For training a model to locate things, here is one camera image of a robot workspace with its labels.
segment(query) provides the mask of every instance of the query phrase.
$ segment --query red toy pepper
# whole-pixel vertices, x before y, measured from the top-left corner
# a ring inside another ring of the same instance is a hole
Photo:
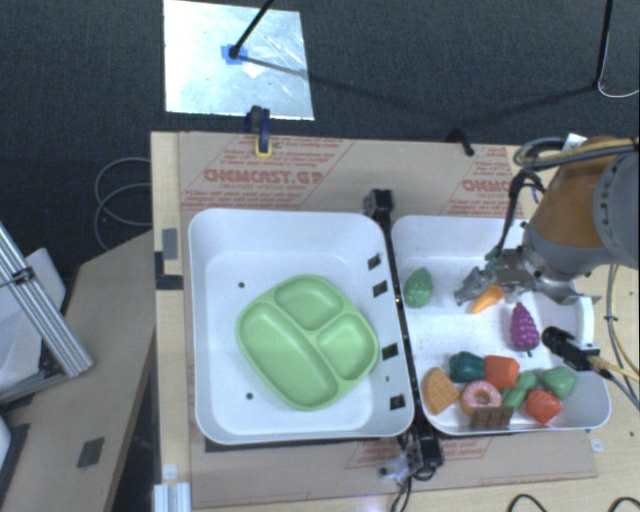
[[[527,414],[540,423],[549,423],[555,418],[560,411],[562,405],[551,393],[534,389],[527,397]]]

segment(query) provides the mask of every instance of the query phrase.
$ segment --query dark floor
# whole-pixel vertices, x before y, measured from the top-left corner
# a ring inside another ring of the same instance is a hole
[[[259,6],[260,0],[219,2]],[[47,247],[65,278],[101,252],[98,171],[149,156],[154,130],[241,131],[238,118],[164,110],[161,0],[3,0],[0,5],[0,220],[24,252]],[[637,136],[638,95],[593,89],[605,2],[279,0],[301,13],[316,120],[273,131],[521,144],[569,131]],[[640,4],[615,3],[605,84],[638,87]],[[104,193],[148,180],[122,167]],[[148,195],[114,210],[150,219]],[[109,245],[141,230],[101,220]],[[146,510],[153,432],[147,397],[116,510]]]

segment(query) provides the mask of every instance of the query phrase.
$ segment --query green toy pepper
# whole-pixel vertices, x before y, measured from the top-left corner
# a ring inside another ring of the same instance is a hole
[[[449,359],[449,370],[449,377],[453,382],[471,382],[487,376],[484,359],[464,351]]]
[[[526,370],[518,375],[516,387],[502,390],[502,405],[517,409],[520,407],[527,394],[536,387],[538,378],[531,370]]]
[[[564,400],[573,390],[576,376],[568,368],[558,366],[542,372],[540,382],[544,389],[553,393],[560,400]]]

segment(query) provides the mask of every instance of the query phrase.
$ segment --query blue tape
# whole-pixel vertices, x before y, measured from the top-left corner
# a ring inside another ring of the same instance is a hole
[[[229,50],[231,50],[231,48],[233,48],[232,44],[228,44],[228,45],[220,47],[220,51],[222,53],[222,58],[230,66],[241,66],[242,65],[242,59],[240,59],[240,58],[232,59],[231,57],[229,57]],[[247,49],[244,46],[240,47],[240,53],[238,54],[238,57],[243,57],[245,59],[249,58],[249,52],[247,51]]]

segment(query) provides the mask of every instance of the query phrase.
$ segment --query toy food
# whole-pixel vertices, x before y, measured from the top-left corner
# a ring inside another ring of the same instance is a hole
[[[476,303],[471,308],[471,313],[473,313],[474,315],[476,313],[480,313],[480,311],[495,304],[502,298],[504,298],[502,287],[497,284],[492,284],[478,296]]]
[[[484,359],[471,352],[459,352],[449,359],[449,377],[453,382],[471,382],[484,379]]]
[[[404,303],[410,308],[426,306],[432,290],[431,274],[426,268],[419,268],[404,283]]]
[[[526,350],[529,357],[529,351],[540,343],[540,334],[533,317],[521,302],[516,304],[511,316],[511,343],[516,350]]]
[[[560,414],[562,405],[560,400],[551,393],[541,389],[534,389],[527,397],[526,411],[536,421],[546,424]]]
[[[512,357],[487,356],[484,358],[484,369],[487,373],[484,380],[496,388],[516,387],[520,365]]]
[[[431,414],[440,414],[459,396],[458,389],[440,368],[432,368],[422,380],[422,398]]]
[[[484,380],[469,382],[462,390],[460,407],[469,417],[479,407],[500,407],[502,398],[495,386]]]
[[[478,407],[471,416],[471,428],[482,430],[506,427],[513,416],[513,407],[501,405],[500,407]]]
[[[542,387],[553,393],[559,400],[569,396],[576,383],[576,376],[568,368],[558,366],[540,374]]]
[[[538,378],[531,370],[522,372],[518,375],[515,388],[502,390],[502,405],[517,409],[524,402],[527,393],[535,388],[537,383]]]

